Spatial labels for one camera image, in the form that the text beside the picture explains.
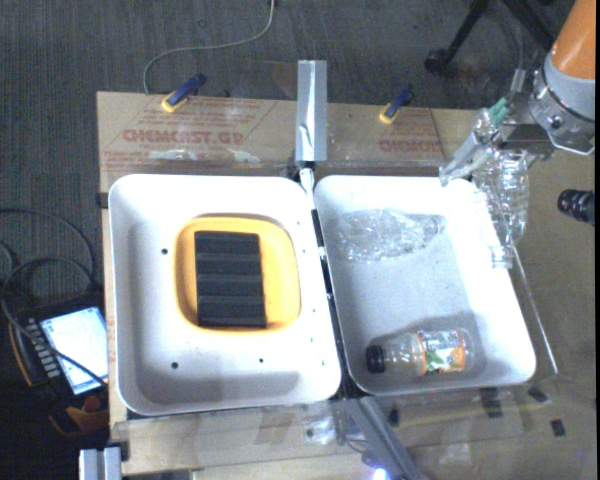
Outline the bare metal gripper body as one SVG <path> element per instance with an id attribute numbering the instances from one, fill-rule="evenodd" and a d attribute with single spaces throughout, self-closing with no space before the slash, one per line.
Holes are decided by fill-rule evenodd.
<path id="1" fill-rule="evenodd" d="M 581 156 L 592 154 L 594 85 L 534 83 L 531 89 L 514 97 L 502 134 L 502 149 L 526 152 L 542 160 L 555 150 Z"/>

